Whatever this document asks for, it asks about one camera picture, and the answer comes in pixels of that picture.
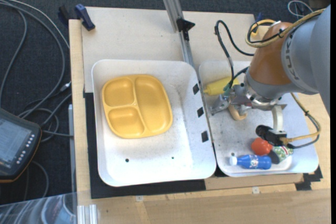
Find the pale wood board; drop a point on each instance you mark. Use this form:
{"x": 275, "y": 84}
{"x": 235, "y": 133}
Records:
{"x": 131, "y": 34}

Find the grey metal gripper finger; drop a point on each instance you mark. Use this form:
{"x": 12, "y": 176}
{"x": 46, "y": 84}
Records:
{"x": 217, "y": 105}

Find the blue bottle with white cap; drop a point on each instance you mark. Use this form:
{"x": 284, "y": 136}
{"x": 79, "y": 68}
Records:
{"x": 253, "y": 161}

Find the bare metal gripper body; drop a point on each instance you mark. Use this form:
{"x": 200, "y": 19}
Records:
{"x": 242, "y": 97}

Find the yellow divided plate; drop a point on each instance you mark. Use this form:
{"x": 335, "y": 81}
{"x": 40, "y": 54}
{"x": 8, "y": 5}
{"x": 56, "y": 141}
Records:
{"x": 136, "y": 106}

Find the beige doughnut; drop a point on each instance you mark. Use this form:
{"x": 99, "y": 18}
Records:
{"x": 237, "y": 116}

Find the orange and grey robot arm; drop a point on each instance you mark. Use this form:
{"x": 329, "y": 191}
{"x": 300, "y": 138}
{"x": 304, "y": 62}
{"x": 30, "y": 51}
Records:
{"x": 302, "y": 60}

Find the yellow mustard bottle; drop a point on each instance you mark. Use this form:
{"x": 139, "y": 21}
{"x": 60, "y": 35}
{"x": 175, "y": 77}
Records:
{"x": 216, "y": 86}

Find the green and white can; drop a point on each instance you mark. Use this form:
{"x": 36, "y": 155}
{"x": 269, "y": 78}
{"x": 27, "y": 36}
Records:
{"x": 283, "y": 152}

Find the white plastic tray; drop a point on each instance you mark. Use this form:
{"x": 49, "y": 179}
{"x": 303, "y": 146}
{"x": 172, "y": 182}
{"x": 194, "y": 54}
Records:
{"x": 236, "y": 139}
{"x": 157, "y": 160}

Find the orange toy pepper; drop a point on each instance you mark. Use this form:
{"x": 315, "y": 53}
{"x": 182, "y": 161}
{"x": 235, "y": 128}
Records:
{"x": 260, "y": 147}

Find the black cylinder on white bracket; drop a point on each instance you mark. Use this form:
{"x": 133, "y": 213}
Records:
{"x": 271, "y": 135}

